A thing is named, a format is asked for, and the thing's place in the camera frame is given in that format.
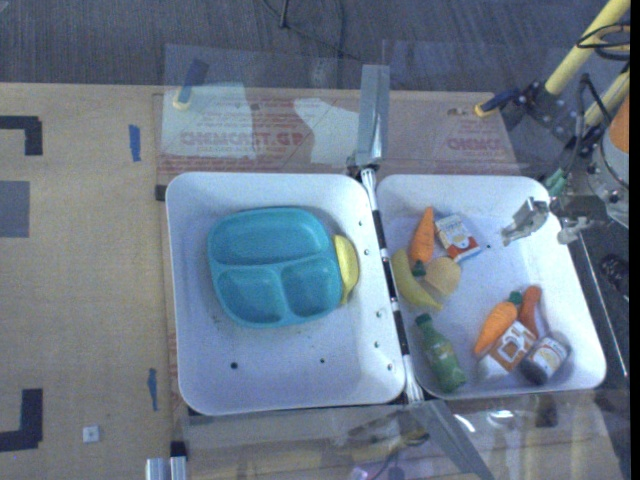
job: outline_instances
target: carrot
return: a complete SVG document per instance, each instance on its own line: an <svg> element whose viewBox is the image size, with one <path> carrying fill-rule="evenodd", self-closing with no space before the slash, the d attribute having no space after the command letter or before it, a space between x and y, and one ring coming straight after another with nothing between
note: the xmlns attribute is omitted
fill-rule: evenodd
<svg viewBox="0 0 640 480"><path fill-rule="evenodd" d="M416 227L409 245L409 260L414 276L425 275L425 265L433 256L436 230L433 223L433 208L429 206Z"/></svg>
<svg viewBox="0 0 640 480"><path fill-rule="evenodd" d="M518 320L535 335L536 339L539 336L536 324L536 306L541 297L542 289L539 286L529 286L522 295L522 306L518 316Z"/></svg>
<svg viewBox="0 0 640 480"><path fill-rule="evenodd" d="M516 318L518 318L518 310L513 302L505 301L496 304L482 324L473 352L477 356L483 354L505 333Z"/></svg>

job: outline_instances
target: green bottle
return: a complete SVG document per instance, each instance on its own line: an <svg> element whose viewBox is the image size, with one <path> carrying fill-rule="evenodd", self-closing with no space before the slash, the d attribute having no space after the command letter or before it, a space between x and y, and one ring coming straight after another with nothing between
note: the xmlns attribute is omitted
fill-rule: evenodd
<svg viewBox="0 0 640 480"><path fill-rule="evenodd" d="M433 327L431 316L427 313L416 318L416 325L422 331L424 352L431 370L438 378L440 389L451 393L467 381L451 342Z"/></svg>

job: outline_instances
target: gray square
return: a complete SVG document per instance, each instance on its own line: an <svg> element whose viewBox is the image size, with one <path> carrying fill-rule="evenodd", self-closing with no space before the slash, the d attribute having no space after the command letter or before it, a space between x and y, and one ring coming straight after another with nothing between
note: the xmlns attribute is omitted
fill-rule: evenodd
<svg viewBox="0 0 640 480"><path fill-rule="evenodd" d="M0 181L0 237L29 237L29 182Z"/></svg>

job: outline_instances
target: yellow pole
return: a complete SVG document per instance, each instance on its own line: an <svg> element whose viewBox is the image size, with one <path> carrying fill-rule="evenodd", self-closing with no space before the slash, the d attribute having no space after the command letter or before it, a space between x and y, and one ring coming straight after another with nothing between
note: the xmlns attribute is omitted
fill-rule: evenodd
<svg viewBox="0 0 640 480"><path fill-rule="evenodd" d="M602 104L609 112L616 108L627 94L629 94L629 88L631 86L631 68L627 69L624 73L620 73L613 83L607 89L602 97ZM597 126L603 119L602 111L600 107L594 102L584 113L584 124L586 127Z"/></svg>
<svg viewBox="0 0 640 480"><path fill-rule="evenodd" d="M585 30L583 36L593 32L597 28L616 23L624 13L627 12L630 6L631 0L609 0L596 19L593 20L593 23ZM578 48L574 46L545 82L544 88L546 91L554 96L560 95L592 52L593 49L591 48Z"/></svg>

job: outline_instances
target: yellow banana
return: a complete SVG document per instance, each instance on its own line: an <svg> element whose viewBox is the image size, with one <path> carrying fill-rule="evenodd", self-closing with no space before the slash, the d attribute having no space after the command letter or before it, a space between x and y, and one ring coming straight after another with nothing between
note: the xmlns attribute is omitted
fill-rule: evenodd
<svg viewBox="0 0 640 480"><path fill-rule="evenodd" d="M442 304L429 295L429 292L413 277L405 249L398 249L391 257L391 268L396 287L407 301L418 307L431 306L438 311L442 309Z"/></svg>
<svg viewBox="0 0 640 480"><path fill-rule="evenodd" d="M353 244L347 237L342 235L333 235L333 246L336 249L338 257L338 266L340 267L340 276L342 277L342 298L340 304L347 302L347 297L353 287L358 282L360 269L358 268L358 255Z"/></svg>

